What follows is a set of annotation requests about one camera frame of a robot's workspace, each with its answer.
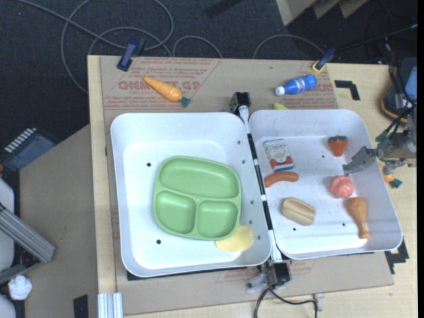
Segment brown cardboard board red print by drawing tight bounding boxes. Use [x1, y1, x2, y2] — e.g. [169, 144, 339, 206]
[99, 56, 395, 316]

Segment white blue red carton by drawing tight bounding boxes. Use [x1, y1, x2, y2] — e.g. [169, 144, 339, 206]
[262, 138, 295, 173]

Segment red strawberry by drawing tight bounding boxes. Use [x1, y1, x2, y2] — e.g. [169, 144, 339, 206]
[327, 135, 348, 158]

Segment pink ruffled toy food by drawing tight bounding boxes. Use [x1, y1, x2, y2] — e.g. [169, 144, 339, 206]
[329, 175, 355, 199]

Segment orange carrot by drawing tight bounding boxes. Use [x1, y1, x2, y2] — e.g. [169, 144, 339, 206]
[379, 163, 403, 189]
[143, 76, 191, 108]

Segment green divided plate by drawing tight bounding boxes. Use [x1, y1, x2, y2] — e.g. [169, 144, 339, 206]
[152, 155, 242, 241]

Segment blue bottle white cap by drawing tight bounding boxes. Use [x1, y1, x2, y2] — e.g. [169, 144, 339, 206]
[274, 74, 318, 97]

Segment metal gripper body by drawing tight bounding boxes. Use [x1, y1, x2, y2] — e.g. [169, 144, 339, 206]
[376, 132, 417, 162]

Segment white plastic tray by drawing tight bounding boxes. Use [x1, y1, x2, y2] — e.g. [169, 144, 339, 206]
[110, 111, 273, 278]
[247, 109, 404, 260]

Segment yellow round biscuit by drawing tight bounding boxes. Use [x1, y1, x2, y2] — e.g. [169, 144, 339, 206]
[215, 225, 255, 253]

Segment thin black and white rod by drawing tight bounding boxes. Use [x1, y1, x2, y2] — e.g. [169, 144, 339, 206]
[238, 105, 283, 263]

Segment brown chicken drumstick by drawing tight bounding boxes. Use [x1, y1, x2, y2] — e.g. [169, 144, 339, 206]
[346, 197, 371, 240]

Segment orange sausage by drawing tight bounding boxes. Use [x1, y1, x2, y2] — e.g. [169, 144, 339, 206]
[263, 171, 299, 188]

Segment tan bread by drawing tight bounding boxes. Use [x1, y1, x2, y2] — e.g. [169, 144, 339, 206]
[280, 197, 317, 227]

